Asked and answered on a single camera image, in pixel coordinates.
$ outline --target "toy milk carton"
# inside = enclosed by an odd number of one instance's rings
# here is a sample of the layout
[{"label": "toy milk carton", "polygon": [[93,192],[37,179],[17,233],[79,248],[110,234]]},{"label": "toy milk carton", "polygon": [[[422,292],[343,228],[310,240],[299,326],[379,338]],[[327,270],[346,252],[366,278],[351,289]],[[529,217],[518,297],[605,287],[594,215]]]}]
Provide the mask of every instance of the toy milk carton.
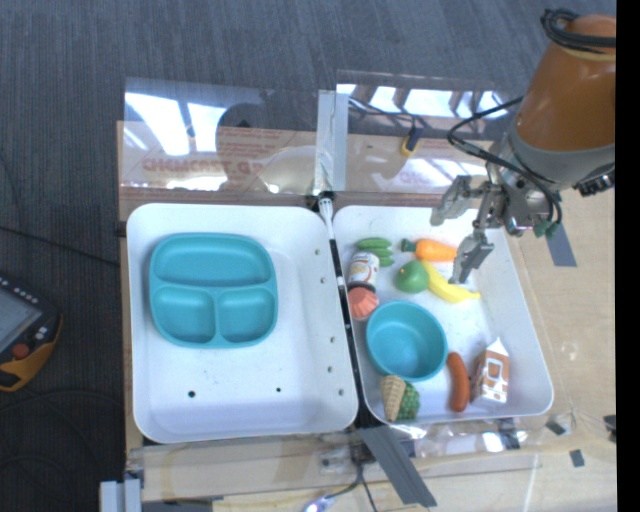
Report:
[{"label": "toy milk carton", "polygon": [[504,404],[508,388],[509,354],[498,338],[473,362],[470,400],[474,405]]}]

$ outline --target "toy carrot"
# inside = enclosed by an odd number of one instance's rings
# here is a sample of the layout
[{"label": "toy carrot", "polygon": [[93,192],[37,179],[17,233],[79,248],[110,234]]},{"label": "toy carrot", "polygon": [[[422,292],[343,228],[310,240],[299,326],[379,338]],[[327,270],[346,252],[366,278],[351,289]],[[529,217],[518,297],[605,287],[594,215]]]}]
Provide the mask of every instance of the toy carrot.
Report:
[{"label": "toy carrot", "polygon": [[405,238],[400,248],[405,252],[415,252],[419,260],[428,261],[453,261],[457,252],[455,247],[428,238],[420,239],[415,243]]}]

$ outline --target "brown sausage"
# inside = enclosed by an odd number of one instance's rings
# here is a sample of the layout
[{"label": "brown sausage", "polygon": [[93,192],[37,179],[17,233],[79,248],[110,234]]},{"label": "brown sausage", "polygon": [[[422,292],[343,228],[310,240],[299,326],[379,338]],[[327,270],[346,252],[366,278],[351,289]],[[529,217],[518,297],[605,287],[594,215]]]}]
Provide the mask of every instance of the brown sausage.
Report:
[{"label": "brown sausage", "polygon": [[449,406],[456,412],[462,412],[469,403],[469,374],[464,365],[464,361],[457,352],[449,352],[447,356],[447,366],[451,373],[451,381],[453,382],[453,390]]}]

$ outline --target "white tray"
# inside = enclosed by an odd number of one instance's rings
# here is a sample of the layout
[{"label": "white tray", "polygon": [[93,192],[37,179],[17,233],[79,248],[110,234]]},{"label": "white tray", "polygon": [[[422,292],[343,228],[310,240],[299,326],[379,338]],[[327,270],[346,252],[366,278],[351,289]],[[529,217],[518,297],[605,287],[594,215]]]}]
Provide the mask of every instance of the white tray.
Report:
[{"label": "white tray", "polygon": [[[175,233],[231,233],[261,243],[273,260],[278,320],[261,343],[189,348],[151,319],[151,253]],[[133,413],[159,443],[322,433],[354,420],[358,399],[328,234],[297,207],[148,204],[127,223]]]},{"label": "white tray", "polygon": [[[522,293],[516,269],[501,229],[487,231],[495,249],[480,269],[473,270],[465,286],[478,290],[480,300],[450,304],[429,291],[408,294],[393,286],[398,269],[411,259],[412,253],[400,252],[402,238],[434,238],[455,247],[470,234],[477,215],[470,210],[462,217],[431,226],[430,208],[347,206],[334,217],[335,237],[343,271],[355,252],[355,242],[370,236],[382,236],[394,242],[395,263],[380,269],[377,293],[381,303],[403,299],[416,302],[430,311],[442,324],[449,350],[459,352],[467,368],[474,357],[490,342],[500,337],[510,354],[510,379],[507,403],[494,408],[470,404],[457,413],[448,407],[451,379],[447,368],[428,381],[415,384],[420,393],[420,409],[410,424],[489,419],[542,414],[553,401],[553,386],[538,338]],[[449,277],[451,263],[436,264]],[[371,412],[386,422],[380,393],[380,375],[371,364],[365,345],[366,322],[354,322],[358,361],[364,394]]]}]

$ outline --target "yellow and black device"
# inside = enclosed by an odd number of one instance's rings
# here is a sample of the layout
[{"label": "yellow and black device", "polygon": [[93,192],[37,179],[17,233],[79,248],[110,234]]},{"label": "yellow and black device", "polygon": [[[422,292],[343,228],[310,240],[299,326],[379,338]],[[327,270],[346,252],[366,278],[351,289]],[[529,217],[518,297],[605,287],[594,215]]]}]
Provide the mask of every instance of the yellow and black device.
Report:
[{"label": "yellow and black device", "polygon": [[61,327],[51,302],[0,270],[0,391],[17,391],[38,373]]}]

